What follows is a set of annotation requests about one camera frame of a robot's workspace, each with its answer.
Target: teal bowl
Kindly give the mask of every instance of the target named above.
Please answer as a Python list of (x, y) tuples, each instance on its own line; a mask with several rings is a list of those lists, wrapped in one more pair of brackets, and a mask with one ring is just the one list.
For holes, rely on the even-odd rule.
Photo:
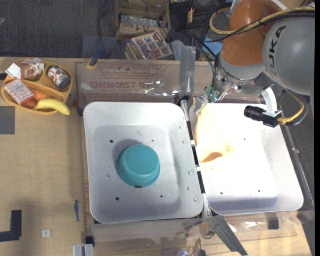
[(144, 188), (156, 182), (160, 175), (157, 153), (149, 146), (136, 144), (119, 156), (116, 171), (120, 178), (135, 188)]

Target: banana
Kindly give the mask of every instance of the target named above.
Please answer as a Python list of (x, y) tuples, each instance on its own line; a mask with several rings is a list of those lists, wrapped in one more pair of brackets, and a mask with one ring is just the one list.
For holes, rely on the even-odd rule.
[(34, 110), (44, 110), (44, 109), (57, 110), (58, 112), (66, 116), (70, 115), (70, 110), (68, 106), (65, 103), (63, 103), (61, 100), (58, 100), (55, 98), (42, 99), (34, 107)]

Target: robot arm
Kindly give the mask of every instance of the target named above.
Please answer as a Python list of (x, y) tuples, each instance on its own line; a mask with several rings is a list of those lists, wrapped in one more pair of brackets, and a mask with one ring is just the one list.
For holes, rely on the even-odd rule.
[[(283, 10), (271, 0), (242, 0), (232, 8), (229, 31), (214, 28), (218, 13), (210, 21), (212, 30), (227, 38), (215, 61), (215, 81), (206, 92), (209, 101), (221, 101), (230, 90), (268, 96), (266, 87), (254, 83), (264, 73), (289, 91), (311, 96), (314, 115), (315, 8)], [(251, 109), (245, 115), (258, 116), (253, 113)], [(271, 117), (270, 126), (274, 127), (281, 124), (279, 114), (267, 110), (259, 115)]]

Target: wooden table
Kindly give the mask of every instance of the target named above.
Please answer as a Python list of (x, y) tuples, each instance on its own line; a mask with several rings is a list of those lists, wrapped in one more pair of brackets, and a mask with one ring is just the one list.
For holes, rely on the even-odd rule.
[[(0, 74), (17, 60), (19, 58), (0, 57)], [(67, 102), (71, 114), (42, 116), (16, 109), (15, 134), (0, 135), (0, 232), (10, 230), (11, 211), (22, 210), (22, 236), (17, 241), (0, 242), (2, 256), (72, 255), (73, 246), (83, 245), (88, 235), (81, 131), (83, 118), (78, 115), (77, 108), (72, 107), (74, 100), (78, 99), (77, 63), (88, 60), (47, 60), (66, 67), (73, 74), (74, 86)], [(167, 64), (179, 69), (178, 62)], [(207, 66), (205, 62), (197, 63), (196, 88), (199, 92), (208, 86), (210, 73)], [(0, 97), (0, 107), (5, 106), (9, 104)], [(79, 221), (74, 209), (75, 201), (79, 202)], [(288, 221), (295, 230), (290, 234), (296, 235), (275, 239), (257, 237), (257, 240), (247, 239), (242, 245), (249, 255), (311, 255), (301, 223), (294, 214)], [(50, 237), (42, 237), (45, 229), (50, 229)], [(228, 252), (224, 244), (206, 246), (203, 243), (203, 249), (207, 255)], [(111, 254), (96, 246), (94, 255)], [(140, 252), (136, 255), (150, 254)]]

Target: soda can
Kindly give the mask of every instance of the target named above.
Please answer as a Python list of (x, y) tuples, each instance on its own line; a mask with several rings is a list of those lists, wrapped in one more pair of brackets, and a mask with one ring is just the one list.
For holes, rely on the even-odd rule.
[(71, 82), (67, 73), (57, 65), (51, 67), (47, 75), (60, 89), (66, 88)]

